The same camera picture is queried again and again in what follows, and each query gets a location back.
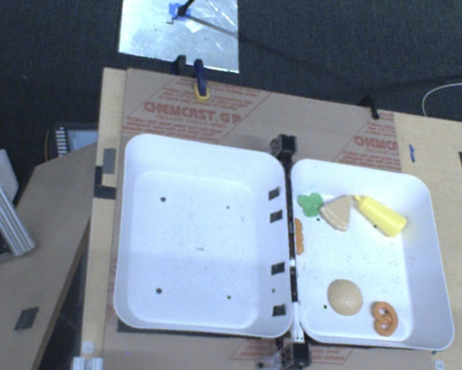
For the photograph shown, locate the yellow mustard bottle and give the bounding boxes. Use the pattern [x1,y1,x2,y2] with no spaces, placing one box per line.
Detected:
[348,193,410,240]

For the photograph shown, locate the orange carrot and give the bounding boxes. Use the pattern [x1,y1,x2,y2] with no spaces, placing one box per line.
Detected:
[289,217,308,256]

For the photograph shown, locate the tan pizza slice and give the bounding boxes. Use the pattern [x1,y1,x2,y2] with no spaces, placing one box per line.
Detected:
[316,191,354,233]

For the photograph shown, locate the brown cardboard board red print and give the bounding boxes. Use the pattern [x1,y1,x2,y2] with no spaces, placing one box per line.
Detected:
[91,67,462,370]

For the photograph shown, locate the orange pretzel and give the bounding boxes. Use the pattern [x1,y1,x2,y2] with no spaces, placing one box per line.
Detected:
[368,300,401,339]

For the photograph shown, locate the white plastic tray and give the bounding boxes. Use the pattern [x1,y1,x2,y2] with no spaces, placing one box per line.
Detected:
[104,131,313,346]
[271,157,462,358]

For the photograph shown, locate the green broccoli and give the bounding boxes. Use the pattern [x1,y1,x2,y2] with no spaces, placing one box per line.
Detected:
[295,190,324,220]

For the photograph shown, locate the thin black and white rod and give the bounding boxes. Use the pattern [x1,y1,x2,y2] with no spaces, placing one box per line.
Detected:
[262,152,326,342]

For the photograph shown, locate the beige bread roll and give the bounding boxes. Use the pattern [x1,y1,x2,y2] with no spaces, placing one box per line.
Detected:
[324,277,366,318]

